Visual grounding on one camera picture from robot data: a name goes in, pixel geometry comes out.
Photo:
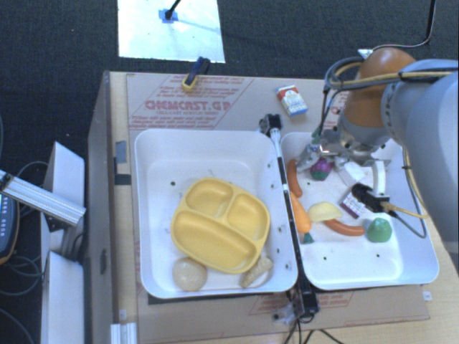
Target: yellow plastic plate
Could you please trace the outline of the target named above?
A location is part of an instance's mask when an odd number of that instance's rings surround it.
[[[193,183],[171,223],[175,245],[201,264],[230,274],[250,269],[270,230],[261,200],[218,178]]]

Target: black carpet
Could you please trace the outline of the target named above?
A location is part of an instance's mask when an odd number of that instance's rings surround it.
[[[217,0],[226,64],[212,75],[322,78],[338,59],[378,44],[425,38],[430,0]],[[0,0],[0,169],[47,161],[56,140],[87,154],[103,70],[185,73],[188,62],[118,57],[117,0]],[[417,59],[458,59],[459,0],[437,0],[433,38]],[[22,223],[18,253],[39,254],[37,216]],[[0,289],[10,287],[0,270]],[[39,342],[41,290],[0,308]],[[26,343],[0,314],[0,342]]]

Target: toy sausage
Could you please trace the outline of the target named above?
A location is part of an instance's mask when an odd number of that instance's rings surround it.
[[[344,234],[345,236],[362,236],[365,233],[365,228],[362,226],[348,226],[336,219],[329,219],[325,221],[325,224],[335,232]]]
[[[300,198],[303,195],[303,190],[301,190],[296,176],[296,159],[292,159],[287,163],[287,182],[290,191],[292,191],[297,198]]]

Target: wire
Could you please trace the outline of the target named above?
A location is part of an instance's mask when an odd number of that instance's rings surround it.
[[[21,329],[21,331],[27,337],[27,340],[29,341],[29,343],[35,344],[35,341],[32,338],[32,336],[30,335],[29,331],[26,329],[26,327],[18,319],[16,319],[11,313],[5,311],[3,308],[0,308],[0,313],[2,313],[3,315],[7,316],[13,323],[15,323]]]
[[[20,265],[12,264],[11,263],[12,259],[23,260],[23,261],[26,262],[26,264],[20,264]],[[8,262],[6,262],[5,266],[9,267],[15,273],[17,273],[19,275],[22,275],[23,277],[42,277],[43,276],[43,274],[40,271],[38,273],[37,272],[28,273],[28,272],[22,272],[21,270],[18,269],[19,267],[36,266],[36,264],[34,263],[33,260],[31,260],[31,259],[29,259],[28,257],[25,257],[25,256],[13,255],[13,256],[11,256],[11,259]]]
[[[32,166],[46,166],[48,167],[48,163],[46,162],[43,162],[43,161],[33,161],[33,162],[30,162],[28,164],[26,164],[24,167],[22,167],[19,172],[17,173],[16,177],[20,177],[22,175],[22,173],[28,169],[28,167],[32,167]]]
[[[296,323],[298,325],[298,344],[301,344],[301,324],[300,320],[296,320]]]
[[[414,49],[416,47],[421,47],[424,46],[425,44],[429,43],[430,40],[432,39],[432,28],[433,28],[433,23],[435,20],[435,6],[436,6],[437,0],[430,0],[430,9],[429,9],[429,17],[427,20],[427,31],[425,33],[425,39],[419,44],[380,44],[379,46],[376,46],[372,49],[372,51],[375,51],[377,49],[381,49],[383,47],[398,47],[398,48],[404,48],[404,49]]]
[[[416,231],[413,227],[411,227],[401,216],[399,216],[395,211],[389,211],[388,214],[392,217],[394,217],[396,220],[400,221],[405,227],[407,227],[411,232],[416,234],[419,238],[424,239],[427,237],[427,230],[425,228],[425,223],[423,223],[423,220],[421,220],[421,227],[422,227],[422,234]]]
[[[35,271],[35,273],[33,275],[27,275],[28,273],[23,273],[23,272],[17,272],[16,271],[16,266],[14,266],[14,268],[11,268],[11,265],[10,266],[7,266],[9,267],[10,269],[12,269],[14,272],[16,272],[17,274],[20,274],[20,275],[23,275],[25,277],[35,277],[35,281],[32,283],[32,285],[30,285],[28,288],[26,288],[25,290],[22,290],[21,292],[7,292],[7,291],[4,291],[4,290],[0,290],[0,295],[6,295],[7,297],[21,297],[23,295],[26,295],[27,293],[30,293],[36,286],[37,284],[41,281],[40,277],[42,276],[42,274],[40,273],[40,269],[38,268],[37,264],[35,264],[35,262],[33,262],[31,259],[29,259],[28,257],[24,257],[24,256],[15,256],[14,258],[17,258],[17,259],[22,259],[23,261],[27,261],[29,263],[29,266],[31,266],[33,268],[33,270]]]
[[[393,72],[390,74],[376,75],[357,80],[336,81],[326,78],[326,84],[336,90],[355,90],[372,87],[374,85],[386,85],[403,80],[432,80],[434,78],[446,77],[452,72],[431,71],[431,72]]]
[[[351,62],[350,64],[347,64],[347,65],[344,65],[343,67],[340,67],[339,69],[337,69],[337,71],[332,75],[335,80],[338,79],[338,77],[343,74],[344,72],[348,71],[349,69],[352,69],[353,67],[360,67],[361,65],[361,62]]]
[[[382,201],[381,206],[386,210],[386,211],[399,211],[400,213],[408,214],[410,216],[415,216],[416,218],[420,219],[425,219],[428,218],[428,214],[418,214],[418,213],[413,213],[412,211],[400,208],[392,203],[389,203],[388,201]]]
[[[78,241],[78,239],[82,238],[84,234],[85,234],[85,232],[81,232],[80,234],[78,234],[75,237],[75,239],[73,240],[72,249],[70,250],[70,254],[73,254],[75,252],[75,247],[77,246],[77,241]]]
[[[302,324],[308,324],[308,323],[311,323],[311,322],[312,322],[312,320],[314,320],[314,317],[315,317],[315,315],[314,315],[314,314],[312,314],[312,316],[310,316],[308,320],[304,320],[303,318],[300,318],[300,323],[302,323]]]
[[[3,127],[3,119],[1,118],[0,115],[0,160],[1,160],[1,154],[3,153],[3,144],[4,144],[4,127]]]
[[[323,126],[325,125],[325,120],[326,120],[326,118],[328,116],[328,113],[330,112],[331,106],[333,105],[333,102],[334,102],[336,96],[341,92],[343,92],[343,91],[342,90],[335,91],[335,93],[331,96],[331,99],[328,101],[327,105],[326,105],[326,102],[327,102],[328,93],[323,98],[322,116],[321,116],[321,122],[320,122],[320,124],[318,126],[318,136],[322,135]]]
[[[415,178],[413,176],[413,173],[411,172],[411,163],[410,163],[410,157],[408,156],[407,150],[404,148],[403,149],[403,169],[405,176],[407,178],[408,186],[410,188],[410,192],[413,198],[413,201],[416,204],[416,210],[418,213],[422,212],[421,205],[424,209],[424,202],[422,201],[421,193],[417,187]]]
[[[341,69],[342,67],[348,67],[350,69],[349,65],[353,65],[356,63],[361,64],[364,61],[364,58],[361,56],[355,56],[355,57],[347,57],[346,59],[340,59],[334,64],[332,64],[329,69],[325,73],[325,78],[326,80],[331,77],[331,79],[338,80],[337,77],[337,70]]]
[[[332,341],[334,341],[335,343],[337,344],[344,344],[342,341],[336,339],[334,336],[332,336],[332,334],[326,332],[325,330],[323,329],[320,329],[320,330],[311,330],[308,334],[308,336],[306,337],[306,339],[303,341],[303,344],[308,344],[309,342],[309,339],[311,339],[311,336],[314,334],[314,332],[316,331],[320,331],[321,333],[323,333],[324,335],[328,336],[330,339],[332,339]]]
[[[293,333],[295,332],[295,329],[296,329],[296,325],[299,325],[298,324],[298,320],[296,320],[293,325],[292,325],[292,328],[290,329],[289,333],[288,333],[288,336],[287,338],[285,339],[284,341],[284,344],[288,344],[288,342],[290,341],[290,339],[292,338],[293,336]]]

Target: white paper sheet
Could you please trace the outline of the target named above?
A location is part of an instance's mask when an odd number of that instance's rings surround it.
[[[175,1],[118,0],[119,56],[224,63],[217,0],[181,0],[178,21],[164,23],[159,11]]]

